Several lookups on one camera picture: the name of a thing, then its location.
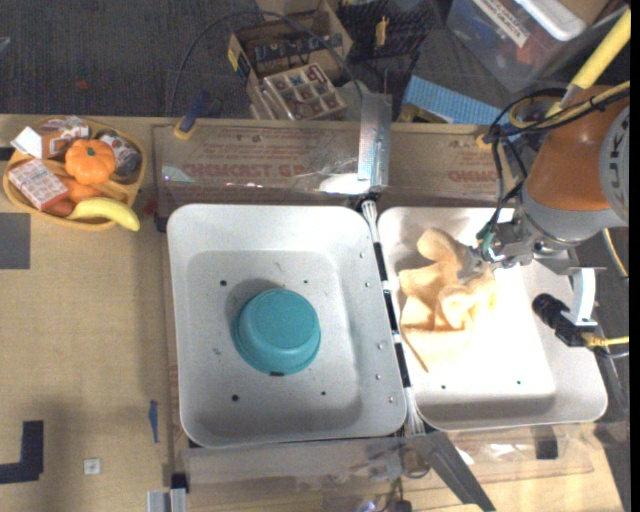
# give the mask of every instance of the teal bowl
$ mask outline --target teal bowl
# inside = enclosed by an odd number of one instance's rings
[[[256,370],[291,375],[307,368],[318,354],[320,322],[302,295],[268,290],[242,307],[233,324],[233,342]]]

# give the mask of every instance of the black tape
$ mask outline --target black tape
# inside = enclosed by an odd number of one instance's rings
[[[44,472],[44,422],[22,423],[20,462],[0,465],[0,484],[33,482]]]
[[[0,212],[0,271],[29,270],[31,215]]]
[[[410,388],[411,379],[409,378],[409,369],[407,368],[407,360],[404,357],[404,349],[402,344],[396,343],[396,357],[398,359],[398,368],[400,368],[400,377],[402,378],[402,387]]]
[[[396,320],[396,313],[393,310],[393,301],[391,300],[391,292],[389,290],[384,291],[384,302],[387,305],[387,316],[391,324],[391,332],[396,334],[400,331],[398,330],[398,320]]]
[[[373,244],[373,250],[376,253],[376,262],[378,263],[378,270],[380,271],[380,279],[382,279],[382,281],[386,281],[387,269],[384,266],[384,256],[382,254],[382,245],[380,245],[380,242]]]
[[[8,162],[13,156],[14,148],[0,148],[0,161]]]

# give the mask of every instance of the bowl of fruit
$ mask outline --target bowl of fruit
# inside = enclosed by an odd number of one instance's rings
[[[19,209],[87,231],[140,229],[132,206],[147,156],[127,134],[91,119],[49,117],[12,144],[2,186]]]

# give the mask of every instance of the yellow handle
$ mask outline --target yellow handle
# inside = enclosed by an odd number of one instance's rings
[[[631,9],[620,16],[607,36],[598,45],[587,62],[569,84],[567,94],[560,103],[555,103],[547,112],[547,117],[557,114],[569,102],[576,92],[588,89],[596,83],[600,75],[607,69],[616,55],[631,40]]]

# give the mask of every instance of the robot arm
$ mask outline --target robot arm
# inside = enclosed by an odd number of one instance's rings
[[[593,95],[585,93],[575,101]],[[598,269],[580,267],[572,249],[603,229],[629,224],[630,124],[625,99],[549,132],[515,197],[513,218],[492,219],[479,233],[460,279],[537,260],[573,278],[575,298],[562,315],[574,326],[595,326]]]

